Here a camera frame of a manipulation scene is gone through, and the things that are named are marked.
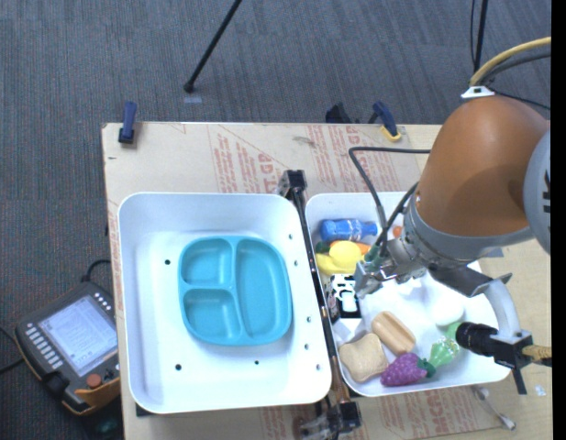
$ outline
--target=gray floor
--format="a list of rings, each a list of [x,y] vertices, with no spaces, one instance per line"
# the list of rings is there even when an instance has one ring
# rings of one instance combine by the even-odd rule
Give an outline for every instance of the gray floor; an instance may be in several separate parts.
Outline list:
[[[139,121],[441,124],[472,76],[482,0],[244,0],[187,94],[234,0],[0,0],[0,323],[108,257],[100,127]],[[482,63],[551,35],[551,0],[489,0]],[[550,118],[550,59],[491,87]],[[94,280],[110,285],[109,269]],[[0,366],[18,357],[0,333]],[[0,375],[0,440],[82,438],[25,365]]]

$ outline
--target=toy bread slice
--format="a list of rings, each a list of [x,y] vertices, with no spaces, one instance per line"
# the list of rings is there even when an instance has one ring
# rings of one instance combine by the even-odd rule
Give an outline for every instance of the toy bread slice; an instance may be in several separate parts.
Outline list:
[[[374,316],[372,331],[396,356],[411,352],[415,346],[413,333],[391,312],[380,312]]]
[[[340,346],[338,354],[339,360],[358,383],[382,373],[389,365],[381,340],[373,333]]]

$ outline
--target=blue clamp handle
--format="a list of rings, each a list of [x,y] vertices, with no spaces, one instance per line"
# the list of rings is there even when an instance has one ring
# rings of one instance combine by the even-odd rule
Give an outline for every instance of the blue clamp handle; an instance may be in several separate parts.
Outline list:
[[[377,101],[372,105],[372,109],[374,110],[374,115],[372,115],[372,119],[369,124],[372,124],[372,122],[374,122],[377,117],[380,117],[383,121],[384,128],[388,131],[390,137],[395,139],[401,137],[399,135],[399,131],[396,128],[396,123],[394,122],[393,115],[391,114],[391,111],[389,111],[389,108],[386,106],[386,104],[384,104],[382,101]]]
[[[134,119],[138,106],[133,101],[124,104],[124,126],[119,129],[120,143],[134,143]]]

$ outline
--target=tabletop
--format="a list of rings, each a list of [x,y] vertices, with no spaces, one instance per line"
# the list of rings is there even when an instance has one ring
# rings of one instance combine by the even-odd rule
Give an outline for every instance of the tabletop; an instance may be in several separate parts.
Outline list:
[[[128,386],[127,335],[122,298],[117,212],[133,193],[271,193],[286,170],[303,170],[307,195],[365,193],[366,184],[348,155],[353,146],[430,149],[440,126],[399,126],[401,138],[386,139],[377,125],[181,123],[134,124],[133,144],[118,142],[121,124],[103,125],[102,147],[109,239],[114,273],[117,334],[122,370],[125,436],[195,439],[295,439],[297,423],[315,417],[311,405],[291,405],[139,415]],[[365,170],[379,191],[406,191],[419,178],[427,155],[365,152]],[[551,346],[550,258],[535,240],[502,249],[502,257],[481,259],[483,273],[513,273],[507,284],[521,326],[534,342]],[[551,369],[522,370],[527,395],[518,395],[513,377],[483,385],[485,401],[472,387],[394,396],[356,398],[362,427],[347,439],[448,439],[552,437]],[[516,424],[504,427],[496,412]]]

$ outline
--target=white plastic tray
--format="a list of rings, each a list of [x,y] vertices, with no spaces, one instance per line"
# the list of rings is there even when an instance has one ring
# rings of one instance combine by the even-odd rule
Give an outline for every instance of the white plastic tray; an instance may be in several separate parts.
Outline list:
[[[388,217],[397,206],[404,192],[381,192],[379,197]],[[322,220],[337,220],[342,218],[358,218],[362,221],[378,222],[374,201],[369,193],[332,193],[319,194],[312,197],[305,208],[306,220],[310,229],[313,247],[318,241],[319,225]],[[399,215],[398,225],[403,223]],[[368,236],[363,241],[371,244],[374,236]],[[479,270],[478,264],[471,265]],[[326,278],[320,273],[322,282]],[[361,320],[340,319],[332,326],[337,347],[356,340],[366,332],[370,332],[371,322],[380,311],[390,311],[395,314],[416,336],[414,352],[421,358],[429,358],[431,346],[443,334],[444,330],[435,323],[433,312],[439,310],[441,304],[463,305],[462,321],[482,323],[498,328],[493,308],[484,295],[466,298],[460,293],[433,280],[428,274],[418,280],[410,280],[398,285],[394,280],[387,281],[379,291],[367,295],[360,300]],[[384,352],[393,361],[395,355],[388,348]],[[385,387],[380,382],[380,375],[363,383],[356,382],[343,364],[342,375],[346,383],[362,396],[383,396],[402,392],[434,390],[476,383],[488,383],[502,380],[509,374],[509,368],[497,365],[491,357],[473,354],[462,349],[459,355],[448,365],[439,367],[437,373],[430,379],[418,383],[401,386]]]
[[[128,383],[152,413],[316,402],[331,370],[298,213],[274,194],[137,193],[118,212]],[[200,341],[183,324],[178,259],[194,239],[246,235],[282,254],[293,321],[259,346]]]

